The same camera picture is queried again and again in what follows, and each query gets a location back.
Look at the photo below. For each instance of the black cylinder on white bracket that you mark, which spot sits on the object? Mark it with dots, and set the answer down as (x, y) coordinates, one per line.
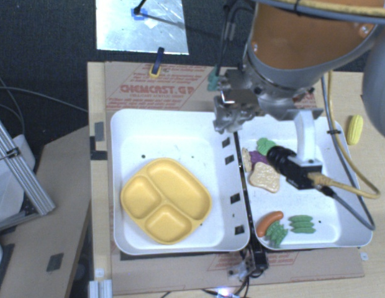
(305, 135)

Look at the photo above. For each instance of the yellow divided plate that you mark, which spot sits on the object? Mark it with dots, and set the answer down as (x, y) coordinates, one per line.
(167, 197)

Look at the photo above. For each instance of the white plastic tray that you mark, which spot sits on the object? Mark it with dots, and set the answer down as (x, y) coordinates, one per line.
(307, 203)
(167, 132)

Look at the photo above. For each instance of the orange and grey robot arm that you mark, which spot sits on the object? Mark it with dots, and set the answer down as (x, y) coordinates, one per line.
(307, 26)

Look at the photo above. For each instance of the pale toast slice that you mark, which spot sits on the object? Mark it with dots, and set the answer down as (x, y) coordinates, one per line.
(264, 177)

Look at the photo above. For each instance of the green pea pods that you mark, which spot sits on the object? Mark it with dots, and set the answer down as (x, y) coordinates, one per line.
(301, 224)

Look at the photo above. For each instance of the green broccoli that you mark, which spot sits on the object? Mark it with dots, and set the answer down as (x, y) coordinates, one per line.
(263, 145)

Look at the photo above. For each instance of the thin black rod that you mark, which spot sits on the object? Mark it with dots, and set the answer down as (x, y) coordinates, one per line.
(246, 197)

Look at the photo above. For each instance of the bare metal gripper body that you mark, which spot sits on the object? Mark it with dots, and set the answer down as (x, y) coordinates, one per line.
(242, 95)

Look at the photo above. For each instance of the brown bread slice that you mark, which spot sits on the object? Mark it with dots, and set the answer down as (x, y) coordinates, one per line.
(246, 160)

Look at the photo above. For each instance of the brown cardboard board red print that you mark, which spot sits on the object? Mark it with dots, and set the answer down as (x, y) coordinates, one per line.
(155, 88)

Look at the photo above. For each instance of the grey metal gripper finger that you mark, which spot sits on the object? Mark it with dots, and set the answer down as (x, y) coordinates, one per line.
(223, 120)
(241, 116)

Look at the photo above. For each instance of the yellow corn cob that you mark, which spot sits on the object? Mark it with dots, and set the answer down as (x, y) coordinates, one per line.
(355, 129)

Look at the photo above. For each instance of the green bean bundle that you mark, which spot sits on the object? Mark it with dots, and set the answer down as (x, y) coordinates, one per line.
(276, 234)

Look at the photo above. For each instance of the orange sausage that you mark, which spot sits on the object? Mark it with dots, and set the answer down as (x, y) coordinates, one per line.
(267, 221)

